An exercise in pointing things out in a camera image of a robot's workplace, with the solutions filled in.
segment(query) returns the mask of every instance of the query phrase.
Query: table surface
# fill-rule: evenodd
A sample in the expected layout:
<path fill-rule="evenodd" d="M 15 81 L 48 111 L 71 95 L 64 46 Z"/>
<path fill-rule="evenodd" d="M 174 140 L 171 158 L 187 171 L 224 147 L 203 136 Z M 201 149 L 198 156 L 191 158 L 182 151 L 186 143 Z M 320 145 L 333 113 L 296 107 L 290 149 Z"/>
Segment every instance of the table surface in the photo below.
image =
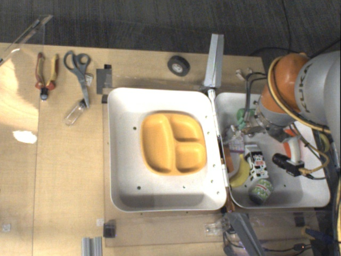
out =
<path fill-rule="evenodd" d="M 191 65 L 190 73 L 180 78 L 167 68 L 168 59 L 176 53 L 27 45 L 3 64 L 0 67 L 0 223 L 11 224 L 11 229 L 4 232 L 3 227 L 0 232 L 2 256 L 80 255 L 83 237 L 102 236 L 102 96 L 96 94 L 94 80 L 89 89 L 90 109 L 72 127 L 64 124 L 65 115 L 83 98 L 76 76 L 62 64 L 69 50 L 90 55 L 92 61 L 87 72 L 93 75 L 104 64 L 111 64 L 115 86 L 127 82 L 141 86 L 144 81 L 153 87 L 152 79 L 160 88 L 200 85 L 207 63 L 206 54 L 177 54 Z M 38 52 L 43 52 L 46 58 L 46 79 L 51 73 L 52 57 L 56 53 L 61 57 L 56 88 L 45 102 L 40 101 L 39 91 L 34 87 Z M 246 73 L 248 67 L 264 71 L 260 58 L 224 56 L 222 90 L 243 91 L 244 83 L 234 72 L 242 69 Z M 255 93 L 262 87 L 256 85 Z M 14 137 L 16 131 L 28 131 L 37 141 L 20 142 Z M 103 242 L 103 255 L 224 255 L 224 252 L 219 242 L 124 247 L 105 247 Z"/>

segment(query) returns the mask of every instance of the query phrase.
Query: black wheel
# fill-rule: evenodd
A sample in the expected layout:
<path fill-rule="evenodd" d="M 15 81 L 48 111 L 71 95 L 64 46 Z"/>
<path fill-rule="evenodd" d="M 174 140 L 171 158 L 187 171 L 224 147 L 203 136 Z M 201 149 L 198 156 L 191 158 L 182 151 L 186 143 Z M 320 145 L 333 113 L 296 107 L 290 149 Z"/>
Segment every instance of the black wheel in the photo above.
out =
<path fill-rule="evenodd" d="M 190 64 L 185 58 L 180 56 L 171 57 L 167 65 L 173 74 L 180 77 L 186 76 L 190 71 Z"/>

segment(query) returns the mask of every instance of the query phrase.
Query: orange divided plate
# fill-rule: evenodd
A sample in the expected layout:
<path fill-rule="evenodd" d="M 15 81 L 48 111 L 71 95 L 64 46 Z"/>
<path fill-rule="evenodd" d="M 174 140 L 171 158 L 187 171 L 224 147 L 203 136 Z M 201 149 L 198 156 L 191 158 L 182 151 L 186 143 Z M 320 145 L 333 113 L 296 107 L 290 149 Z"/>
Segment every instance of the orange divided plate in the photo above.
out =
<path fill-rule="evenodd" d="M 147 116 L 141 124 L 141 150 L 147 168 L 161 175 L 195 173 L 207 160 L 202 128 L 184 114 Z"/>

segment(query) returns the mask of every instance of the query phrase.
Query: green can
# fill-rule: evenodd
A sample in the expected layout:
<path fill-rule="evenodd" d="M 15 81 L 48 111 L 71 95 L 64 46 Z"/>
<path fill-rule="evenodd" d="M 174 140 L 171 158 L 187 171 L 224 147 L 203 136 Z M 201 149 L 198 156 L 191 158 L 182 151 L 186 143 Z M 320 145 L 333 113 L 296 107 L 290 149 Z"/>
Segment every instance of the green can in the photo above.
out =
<path fill-rule="evenodd" d="M 256 186 L 250 191 L 250 199 L 258 205 L 262 205 L 273 192 L 273 186 L 267 179 L 260 179 Z"/>

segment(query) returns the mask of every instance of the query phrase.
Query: red and yellow pliers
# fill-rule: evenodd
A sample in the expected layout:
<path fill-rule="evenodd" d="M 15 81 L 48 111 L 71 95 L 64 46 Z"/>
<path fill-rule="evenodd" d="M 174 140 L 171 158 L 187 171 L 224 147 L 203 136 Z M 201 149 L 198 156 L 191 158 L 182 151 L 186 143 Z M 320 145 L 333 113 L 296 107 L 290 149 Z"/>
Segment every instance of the red and yellow pliers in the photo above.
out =
<path fill-rule="evenodd" d="M 48 80 L 48 82 L 44 83 L 44 77 L 43 77 L 43 63 L 44 63 L 44 55 L 39 52 L 38 59 L 37 59 L 37 66 L 36 66 L 36 88 L 40 90 L 40 98 L 42 100 L 46 100 L 48 96 L 48 91 L 53 90 L 55 88 L 55 80 L 57 79 L 58 75 L 58 61 L 59 57 L 56 54 L 52 59 L 52 69 L 51 69 L 51 77 Z"/>

